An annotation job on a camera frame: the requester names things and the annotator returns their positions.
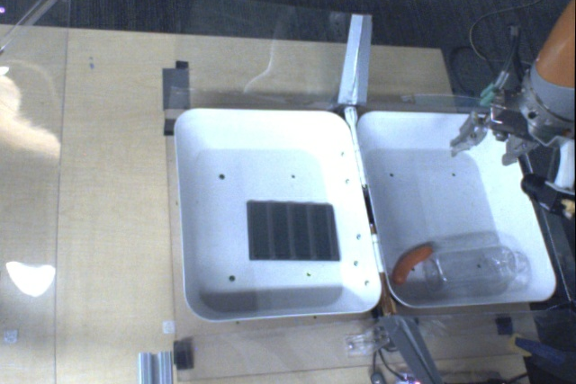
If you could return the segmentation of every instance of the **black wire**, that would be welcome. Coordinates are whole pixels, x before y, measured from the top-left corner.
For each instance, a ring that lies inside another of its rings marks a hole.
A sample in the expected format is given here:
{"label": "black wire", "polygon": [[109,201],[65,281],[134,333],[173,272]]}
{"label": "black wire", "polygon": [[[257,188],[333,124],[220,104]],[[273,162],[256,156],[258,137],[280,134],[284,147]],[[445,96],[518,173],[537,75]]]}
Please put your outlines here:
{"label": "black wire", "polygon": [[518,374],[514,378],[505,381],[504,384],[515,384],[516,382],[518,382],[522,378],[526,378],[527,376],[528,376],[528,373]]}
{"label": "black wire", "polygon": [[396,378],[398,378],[400,380],[405,380],[404,376],[402,376],[397,371],[394,371],[392,368],[390,368],[390,366],[388,366],[388,363],[386,363],[386,360],[384,360],[384,354],[382,353],[382,349],[378,349],[378,355],[380,355],[380,360],[382,360],[382,364],[386,367],[386,370],[388,370],[390,373],[392,373],[394,376],[396,376]]}

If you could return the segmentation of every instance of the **table surface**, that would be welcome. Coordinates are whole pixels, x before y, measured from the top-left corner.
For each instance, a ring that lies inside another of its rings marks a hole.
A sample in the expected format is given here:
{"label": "table surface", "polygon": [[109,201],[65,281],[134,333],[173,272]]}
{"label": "table surface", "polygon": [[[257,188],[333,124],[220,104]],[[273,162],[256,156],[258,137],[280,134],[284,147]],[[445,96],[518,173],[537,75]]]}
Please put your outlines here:
{"label": "table surface", "polygon": [[[318,56],[341,53],[343,47],[308,42],[284,46],[299,57],[292,67],[295,75],[318,63]],[[38,325],[40,317],[23,320],[21,329],[31,340],[19,353],[36,358],[32,366],[0,370],[3,383],[45,382],[52,372],[57,383],[132,383],[139,352],[171,349],[175,335],[164,327],[175,320],[179,298],[173,283],[161,70],[174,67],[178,59],[195,64],[206,81],[230,75],[232,67],[253,76],[266,68],[266,47],[265,41],[250,39],[69,32],[57,278],[55,292],[47,294],[56,313],[55,355],[35,355],[36,349],[50,348],[50,341],[42,339],[46,332]],[[371,69],[375,82],[387,79],[387,92],[393,85],[406,92],[413,82],[421,93],[450,93],[439,50],[373,47]],[[513,352],[484,355],[441,361],[438,368],[499,371],[506,378],[525,370]],[[362,364],[273,378],[210,380],[271,381],[369,382],[369,370]]]}

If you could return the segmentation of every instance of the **black rectangle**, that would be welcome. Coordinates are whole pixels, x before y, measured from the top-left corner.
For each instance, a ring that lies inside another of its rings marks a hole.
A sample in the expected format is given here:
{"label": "black rectangle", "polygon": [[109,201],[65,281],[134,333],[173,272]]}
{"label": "black rectangle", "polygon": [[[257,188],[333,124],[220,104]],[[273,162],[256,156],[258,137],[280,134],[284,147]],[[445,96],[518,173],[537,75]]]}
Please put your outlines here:
{"label": "black rectangle", "polygon": [[340,260],[329,203],[249,201],[247,227],[250,260]]}

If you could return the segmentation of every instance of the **orange object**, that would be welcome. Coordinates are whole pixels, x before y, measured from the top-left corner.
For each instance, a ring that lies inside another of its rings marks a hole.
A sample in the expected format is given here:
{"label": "orange object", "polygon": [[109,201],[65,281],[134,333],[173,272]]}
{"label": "orange object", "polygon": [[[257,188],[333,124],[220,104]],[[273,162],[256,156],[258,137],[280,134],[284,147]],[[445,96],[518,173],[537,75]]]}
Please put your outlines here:
{"label": "orange object", "polygon": [[408,279],[412,268],[432,255],[432,245],[422,245],[408,251],[400,257],[392,271],[391,280],[396,285],[402,285]]}
{"label": "orange object", "polygon": [[535,62],[538,74],[551,84],[574,88],[574,28],[574,0],[571,0]]}

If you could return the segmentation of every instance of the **orange sausage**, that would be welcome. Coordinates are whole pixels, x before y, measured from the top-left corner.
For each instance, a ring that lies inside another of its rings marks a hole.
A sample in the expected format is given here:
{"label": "orange sausage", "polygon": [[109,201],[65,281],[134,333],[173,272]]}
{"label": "orange sausage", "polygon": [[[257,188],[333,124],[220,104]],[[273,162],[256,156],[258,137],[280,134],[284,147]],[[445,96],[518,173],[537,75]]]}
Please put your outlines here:
{"label": "orange sausage", "polygon": [[408,278],[412,268],[432,255],[431,245],[417,246],[400,257],[392,271],[392,281],[396,285],[402,285]]}

